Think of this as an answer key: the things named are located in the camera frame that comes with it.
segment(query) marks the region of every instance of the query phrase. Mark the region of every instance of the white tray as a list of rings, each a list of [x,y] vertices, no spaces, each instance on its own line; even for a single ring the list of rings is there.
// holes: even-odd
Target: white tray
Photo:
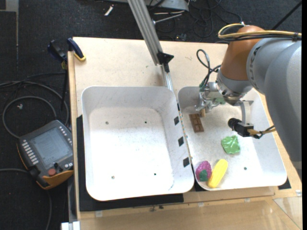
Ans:
[[[198,93],[198,87],[184,87],[178,92],[193,169],[196,171],[202,161],[208,161],[212,169],[219,159],[228,161],[226,174],[217,188],[208,187],[207,182],[198,182],[199,185],[209,191],[282,185],[287,174],[273,134],[260,139],[244,138],[228,126],[232,117],[242,120],[240,107],[225,104],[213,108],[201,117],[204,132],[194,132],[189,114],[197,113],[194,105],[198,102]],[[266,130],[270,124],[258,93],[253,89],[244,99],[254,101],[250,106],[254,129]],[[238,136],[241,146],[237,154],[227,154],[221,145],[223,138],[232,135]]]
[[[176,97],[168,88],[92,86],[81,100],[92,198],[176,194],[193,187]]]

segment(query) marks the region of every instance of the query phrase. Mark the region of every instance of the black bracket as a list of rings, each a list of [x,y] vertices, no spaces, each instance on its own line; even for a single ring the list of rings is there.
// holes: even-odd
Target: black bracket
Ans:
[[[174,58],[174,56],[163,53],[163,52],[159,52],[157,56],[158,56],[159,63],[164,66],[164,70],[166,72],[169,72],[168,63],[171,61],[172,58]]]

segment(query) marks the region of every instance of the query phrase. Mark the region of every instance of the wooden table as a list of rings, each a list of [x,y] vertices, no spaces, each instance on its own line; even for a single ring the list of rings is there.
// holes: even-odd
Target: wooden table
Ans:
[[[82,91],[93,85],[163,86],[164,83],[161,68],[154,65],[143,40],[81,37],[74,40],[86,55],[86,61],[79,62],[72,52],[68,52],[76,217],[82,230],[302,229],[302,197],[297,196],[302,191],[302,184],[276,132],[274,137],[288,174],[290,189],[280,190],[273,186],[222,191],[191,190],[184,193],[184,203],[81,212],[76,118],[82,114]],[[182,87],[198,86],[207,74],[207,69],[197,60],[198,49],[208,53],[212,67],[222,63],[227,49],[225,44],[162,41],[161,45],[164,52],[175,56],[169,66],[176,96]],[[215,81],[215,78],[216,75],[212,74],[210,81]],[[266,108],[265,99],[261,98]]]

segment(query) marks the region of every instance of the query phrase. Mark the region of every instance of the button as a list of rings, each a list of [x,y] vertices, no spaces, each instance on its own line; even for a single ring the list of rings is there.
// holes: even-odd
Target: button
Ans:
[[[54,176],[57,174],[57,171],[54,168],[51,168],[48,170],[48,175],[49,176]]]

